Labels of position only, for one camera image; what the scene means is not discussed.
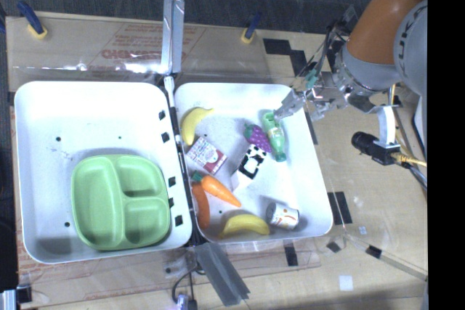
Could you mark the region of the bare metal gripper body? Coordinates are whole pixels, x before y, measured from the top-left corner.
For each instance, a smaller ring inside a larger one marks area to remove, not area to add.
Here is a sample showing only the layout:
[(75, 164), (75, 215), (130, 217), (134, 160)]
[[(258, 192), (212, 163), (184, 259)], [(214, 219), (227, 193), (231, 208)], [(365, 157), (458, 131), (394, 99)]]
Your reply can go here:
[(375, 91), (358, 83), (350, 74), (339, 70), (336, 73), (328, 71), (316, 74), (311, 70), (305, 77), (306, 98), (313, 104), (310, 117), (318, 121), (324, 115), (335, 109), (353, 106), (363, 113), (373, 113), (375, 105), (370, 97)]

